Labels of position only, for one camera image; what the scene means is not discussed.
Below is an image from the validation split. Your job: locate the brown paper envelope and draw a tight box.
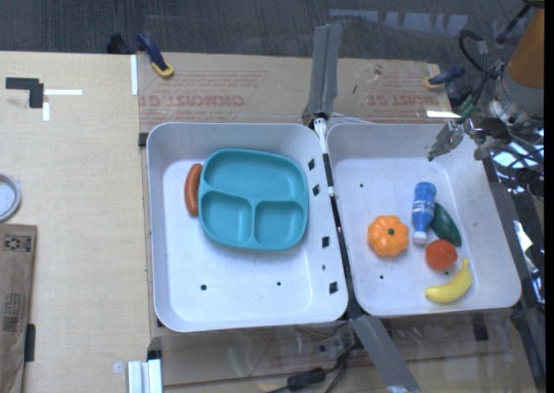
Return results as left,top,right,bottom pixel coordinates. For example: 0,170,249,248
0,222,38,393

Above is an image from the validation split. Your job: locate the yellow banana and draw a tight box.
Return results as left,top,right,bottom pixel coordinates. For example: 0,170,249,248
423,256,474,305

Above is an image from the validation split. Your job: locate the clear tape roll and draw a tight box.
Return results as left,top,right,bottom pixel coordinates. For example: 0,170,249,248
0,171,23,224

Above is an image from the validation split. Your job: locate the orange toy sausage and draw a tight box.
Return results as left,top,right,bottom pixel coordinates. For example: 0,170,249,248
184,162,204,217

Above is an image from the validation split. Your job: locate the dark green toy cucumber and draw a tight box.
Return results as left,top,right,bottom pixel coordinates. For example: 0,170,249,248
428,202,464,248

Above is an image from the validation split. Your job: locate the brown cardboard board red print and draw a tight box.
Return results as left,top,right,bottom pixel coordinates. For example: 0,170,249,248
136,50,523,387

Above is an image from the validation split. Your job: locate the white plastic tray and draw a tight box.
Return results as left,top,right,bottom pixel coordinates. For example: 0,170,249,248
145,121,350,334
325,122,523,319

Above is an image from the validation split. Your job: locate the teal divided plate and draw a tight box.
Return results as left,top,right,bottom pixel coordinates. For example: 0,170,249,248
196,147,311,253

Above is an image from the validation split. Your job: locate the blue toy bottle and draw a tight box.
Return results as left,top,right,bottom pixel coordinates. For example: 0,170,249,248
410,181,438,247

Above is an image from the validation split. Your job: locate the orange toy pumpkin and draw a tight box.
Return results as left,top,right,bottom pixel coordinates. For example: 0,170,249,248
366,214,410,259

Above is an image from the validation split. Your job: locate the red toy tomato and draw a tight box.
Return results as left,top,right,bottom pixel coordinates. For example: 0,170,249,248
424,238,460,273

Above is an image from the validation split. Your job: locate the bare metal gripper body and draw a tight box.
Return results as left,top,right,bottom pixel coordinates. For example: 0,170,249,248
461,100,544,146

